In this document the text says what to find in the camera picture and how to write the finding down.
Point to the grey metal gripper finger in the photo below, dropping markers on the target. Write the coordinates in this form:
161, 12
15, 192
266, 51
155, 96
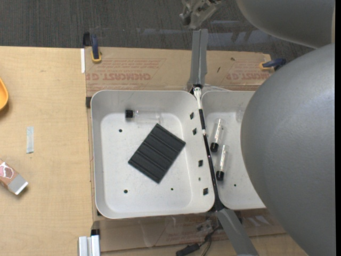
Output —
202, 17
186, 16

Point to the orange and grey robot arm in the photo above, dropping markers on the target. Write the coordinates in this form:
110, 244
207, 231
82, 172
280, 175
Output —
290, 148

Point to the brown cardboard board red print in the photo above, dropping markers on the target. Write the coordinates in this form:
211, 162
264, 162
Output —
149, 71

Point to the clear plastic bottle black cap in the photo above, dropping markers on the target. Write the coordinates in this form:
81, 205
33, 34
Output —
217, 133
222, 160
145, 115

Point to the thin black and white rod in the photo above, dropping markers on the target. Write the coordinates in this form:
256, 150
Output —
205, 135

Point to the black ribbed rectangular pad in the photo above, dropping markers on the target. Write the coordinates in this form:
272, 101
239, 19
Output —
157, 153

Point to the white plastic tray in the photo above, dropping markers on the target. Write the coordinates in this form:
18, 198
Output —
144, 196
234, 193

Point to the orange divided plate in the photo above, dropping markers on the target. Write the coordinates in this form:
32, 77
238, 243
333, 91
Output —
2, 95

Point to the brown and white carton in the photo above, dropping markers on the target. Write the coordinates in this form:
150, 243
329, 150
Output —
10, 177

